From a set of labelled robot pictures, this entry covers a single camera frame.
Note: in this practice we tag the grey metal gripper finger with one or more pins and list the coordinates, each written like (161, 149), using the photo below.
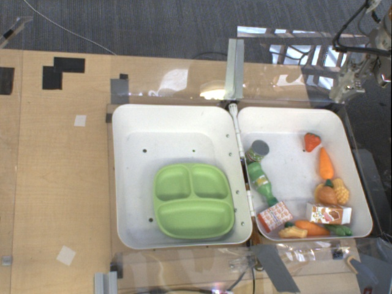
(364, 66)
(346, 87)

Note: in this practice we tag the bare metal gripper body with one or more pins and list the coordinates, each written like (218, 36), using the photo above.
(385, 38)

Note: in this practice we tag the red strawberry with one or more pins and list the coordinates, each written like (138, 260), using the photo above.
(311, 142)

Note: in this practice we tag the orange carrot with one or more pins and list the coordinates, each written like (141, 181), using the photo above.
(312, 228)
(326, 164)

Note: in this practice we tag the yellow corn cob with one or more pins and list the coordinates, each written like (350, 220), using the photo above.
(342, 191)

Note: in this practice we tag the white plastic tray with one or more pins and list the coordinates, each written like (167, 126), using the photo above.
(134, 179)
(291, 176)

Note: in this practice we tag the green can with grey lid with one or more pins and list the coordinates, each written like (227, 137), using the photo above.
(259, 149)

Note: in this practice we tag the orange fruit with green stem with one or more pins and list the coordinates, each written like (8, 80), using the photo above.
(326, 194)

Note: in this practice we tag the thin black and white rod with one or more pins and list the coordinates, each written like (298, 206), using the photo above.
(237, 133)

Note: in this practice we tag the green plastic bottle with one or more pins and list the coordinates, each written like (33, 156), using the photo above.
(260, 179)

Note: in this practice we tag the white carton with picture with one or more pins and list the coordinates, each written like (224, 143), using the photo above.
(324, 213)

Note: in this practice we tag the green pea pod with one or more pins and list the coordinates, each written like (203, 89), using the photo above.
(340, 230)

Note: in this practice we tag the orange and white carton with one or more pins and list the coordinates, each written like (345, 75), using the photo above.
(275, 216)

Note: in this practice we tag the green divided plate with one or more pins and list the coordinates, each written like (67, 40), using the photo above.
(193, 216)

